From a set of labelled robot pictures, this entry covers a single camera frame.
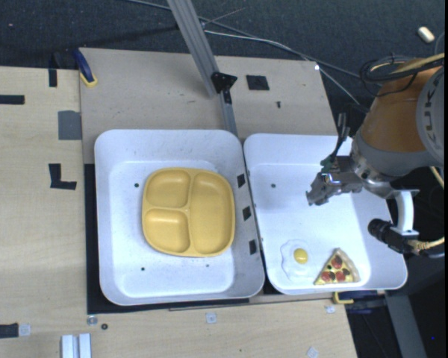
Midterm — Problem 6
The brown cardboard board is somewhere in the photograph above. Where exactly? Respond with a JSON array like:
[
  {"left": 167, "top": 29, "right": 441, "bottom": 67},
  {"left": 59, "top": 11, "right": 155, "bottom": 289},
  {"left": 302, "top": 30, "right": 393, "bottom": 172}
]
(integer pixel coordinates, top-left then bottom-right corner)
[{"left": 78, "top": 46, "right": 355, "bottom": 311}]

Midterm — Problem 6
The small beige cylinder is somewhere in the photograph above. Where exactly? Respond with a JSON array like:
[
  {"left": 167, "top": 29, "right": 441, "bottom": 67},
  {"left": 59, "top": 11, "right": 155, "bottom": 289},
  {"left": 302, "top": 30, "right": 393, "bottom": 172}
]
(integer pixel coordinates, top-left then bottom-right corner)
[{"left": 417, "top": 25, "right": 435, "bottom": 44}]

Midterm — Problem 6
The black cylinder on white bracket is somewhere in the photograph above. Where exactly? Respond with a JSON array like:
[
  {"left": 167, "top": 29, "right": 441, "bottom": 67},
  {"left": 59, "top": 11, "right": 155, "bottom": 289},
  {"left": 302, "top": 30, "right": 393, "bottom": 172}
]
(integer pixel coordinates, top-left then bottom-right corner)
[{"left": 367, "top": 189, "right": 421, "bottom": 255}]

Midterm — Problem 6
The white fried egg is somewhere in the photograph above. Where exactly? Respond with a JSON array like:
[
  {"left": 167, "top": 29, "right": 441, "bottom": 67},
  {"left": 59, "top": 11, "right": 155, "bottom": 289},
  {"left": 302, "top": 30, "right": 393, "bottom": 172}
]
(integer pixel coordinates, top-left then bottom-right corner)
[{"left": 279, "top": 238, "right": 315, "bottom": 280}]

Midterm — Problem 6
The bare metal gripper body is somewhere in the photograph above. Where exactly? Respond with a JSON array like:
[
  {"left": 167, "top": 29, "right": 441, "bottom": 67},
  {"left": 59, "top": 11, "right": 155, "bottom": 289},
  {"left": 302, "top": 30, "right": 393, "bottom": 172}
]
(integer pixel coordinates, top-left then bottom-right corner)
[{"left": 322, "top": 155, "right": 401, "bottom": 201}]

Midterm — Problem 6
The yellow pizza slice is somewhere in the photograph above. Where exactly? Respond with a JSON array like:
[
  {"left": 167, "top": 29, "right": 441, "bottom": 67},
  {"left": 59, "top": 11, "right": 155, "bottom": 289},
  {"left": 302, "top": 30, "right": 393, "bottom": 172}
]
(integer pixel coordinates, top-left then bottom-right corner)
[{"left": 313, "top": 247, "right": 361, "bottom": 287}]

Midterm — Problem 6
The yellow divided plate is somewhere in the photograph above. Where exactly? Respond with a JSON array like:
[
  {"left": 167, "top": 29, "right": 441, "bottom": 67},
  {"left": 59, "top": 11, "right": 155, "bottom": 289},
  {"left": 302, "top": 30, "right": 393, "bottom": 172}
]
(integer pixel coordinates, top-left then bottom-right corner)
[{"left": 140, "top": 166, "right": 237, "bottom": 258}]

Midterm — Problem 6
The white plastic tray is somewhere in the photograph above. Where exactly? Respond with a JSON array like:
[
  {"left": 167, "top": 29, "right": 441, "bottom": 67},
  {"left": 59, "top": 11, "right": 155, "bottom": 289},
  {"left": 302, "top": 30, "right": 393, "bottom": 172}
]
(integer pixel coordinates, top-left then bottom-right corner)
[
  {"left": 93, "top": 128, "right": 267, "bottom": 307},
  {"left": 243, "top": 132, "right": 409, "bottom": 297}
]

